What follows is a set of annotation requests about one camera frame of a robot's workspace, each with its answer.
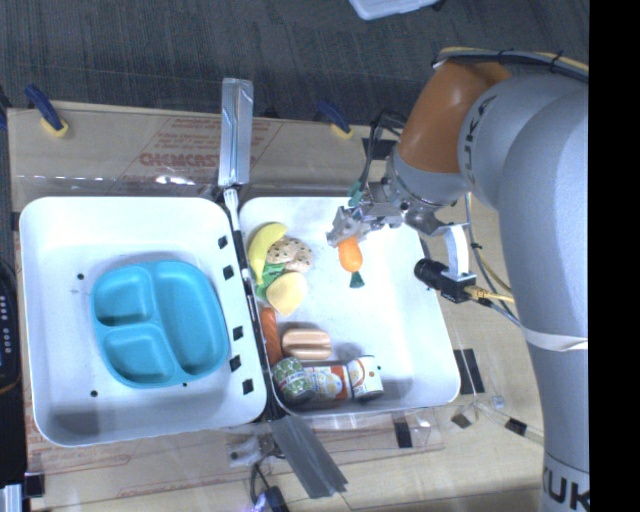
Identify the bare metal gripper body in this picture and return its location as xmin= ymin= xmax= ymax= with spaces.
xmin=356 ymin=179 xmax=454 ymax=237

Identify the orange carrot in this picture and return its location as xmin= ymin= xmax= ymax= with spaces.
xmin=337 ymin=235 xmax=367 ymax=290

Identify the tan speckled biscuit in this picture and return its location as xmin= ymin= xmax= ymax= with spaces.
xmin=264 ymin=236 xmax=314 ymax=274

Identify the yellow banana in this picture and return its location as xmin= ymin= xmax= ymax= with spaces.
xmin=246 ymin=221 xmax=289 ymax=287

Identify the pale yellow rounded toy food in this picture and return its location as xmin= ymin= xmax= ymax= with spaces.
xmin=265 ymin=270 xmax=310 ymax=318

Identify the green lettuce leaf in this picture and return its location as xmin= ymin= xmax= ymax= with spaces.
xmin=255 ymin=261 xmax=287 ymax=302

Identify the white plastic tray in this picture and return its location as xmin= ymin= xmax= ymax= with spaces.
xmin=238 ymin=195 xmax=462 ymax=418
xmin=18 ymin=195 xmax=268 ymax=448

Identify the tan hot dog bun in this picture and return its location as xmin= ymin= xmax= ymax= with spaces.
xmin=280 ymin=327 xmax=333 ymax=362

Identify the orange sausage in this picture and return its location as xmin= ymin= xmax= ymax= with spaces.
xmin=259 ymin=306 xmax=285 ymax=370

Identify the white and orange can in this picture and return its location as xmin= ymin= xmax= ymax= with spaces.
xmin=345 ymin=354 xmax=386 ymax=403

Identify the orange and white carton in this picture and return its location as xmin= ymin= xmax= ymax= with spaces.
xmin=301 ymin=364 xmax=354 ymax=404

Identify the green pea can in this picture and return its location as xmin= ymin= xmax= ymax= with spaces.
xmin=270 ymin=355 xmax=317 ymax=406

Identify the blue divided plate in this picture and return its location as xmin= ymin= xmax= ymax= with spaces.
xmin=89 ymin=259 xmax=232 ymax=389

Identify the brown cardboard board red print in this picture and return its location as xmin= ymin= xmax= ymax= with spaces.
xmin=6 ymin=99 xmax=447 ymax=502

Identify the black cylinder on white bracket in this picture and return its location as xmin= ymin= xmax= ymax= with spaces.
xmin=413 ymin=225 xmax=478 ymax=305

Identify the black block with thin wires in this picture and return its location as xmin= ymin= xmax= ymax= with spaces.
xmin=263 ymin=485 xmax=291 ymax=512

